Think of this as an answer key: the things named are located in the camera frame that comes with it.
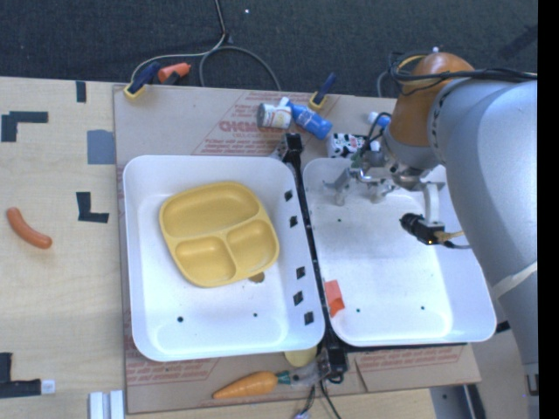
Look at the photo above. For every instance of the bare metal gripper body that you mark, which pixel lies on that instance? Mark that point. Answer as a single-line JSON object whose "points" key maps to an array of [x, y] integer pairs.
{"points": [[375, 168]]}

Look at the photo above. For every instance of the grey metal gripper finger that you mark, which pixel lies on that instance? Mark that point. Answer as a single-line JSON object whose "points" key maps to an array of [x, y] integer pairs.
{"points": [[340, 187], [379, 191]]}

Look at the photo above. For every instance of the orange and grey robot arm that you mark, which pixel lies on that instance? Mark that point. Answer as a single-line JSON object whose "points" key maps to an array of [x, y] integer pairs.
{"points": [[489, 155]]}

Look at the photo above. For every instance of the cow print carton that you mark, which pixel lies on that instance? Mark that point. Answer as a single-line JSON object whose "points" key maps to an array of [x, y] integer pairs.
{"points": [[345, 145]]}

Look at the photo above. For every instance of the small blue bottle white cap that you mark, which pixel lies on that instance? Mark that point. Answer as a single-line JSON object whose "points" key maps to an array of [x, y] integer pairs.
{"points": [[378, 119]]}

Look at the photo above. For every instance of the thin black rod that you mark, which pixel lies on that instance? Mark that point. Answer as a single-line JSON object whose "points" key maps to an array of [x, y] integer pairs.
{"points": [[312, 242]]}

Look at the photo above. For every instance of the white plastic tray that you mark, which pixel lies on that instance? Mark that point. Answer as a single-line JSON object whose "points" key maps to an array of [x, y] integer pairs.
{"points": [[393, 277], [209, 321]]}

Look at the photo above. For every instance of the white can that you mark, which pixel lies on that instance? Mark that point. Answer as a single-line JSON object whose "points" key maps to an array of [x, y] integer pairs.
{"points": [[274, 116]]}

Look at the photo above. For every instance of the orange flat piece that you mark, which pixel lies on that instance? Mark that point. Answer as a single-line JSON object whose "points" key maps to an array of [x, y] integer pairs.
{"points": [[334, 297]]}

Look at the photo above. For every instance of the yellow divided plate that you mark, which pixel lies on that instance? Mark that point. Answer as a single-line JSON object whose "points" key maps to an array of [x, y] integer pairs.
{"points": [[218, 231]]}

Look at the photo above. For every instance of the brown cardboard board red print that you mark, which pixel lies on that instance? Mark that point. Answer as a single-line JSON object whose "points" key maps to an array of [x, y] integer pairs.
{"points": [[174, 125]]}

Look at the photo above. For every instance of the orange carrot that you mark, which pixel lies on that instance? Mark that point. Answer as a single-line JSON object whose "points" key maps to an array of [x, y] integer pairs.
{"points": [[249, 384]]}

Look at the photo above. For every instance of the orange sausage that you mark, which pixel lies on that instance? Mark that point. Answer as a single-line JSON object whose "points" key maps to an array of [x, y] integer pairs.
{"points": [[26, 233]]}

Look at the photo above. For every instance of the black cylinder on white bracket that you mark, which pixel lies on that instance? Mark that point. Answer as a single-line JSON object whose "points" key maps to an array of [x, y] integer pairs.
{"points": [[420, 227]]}

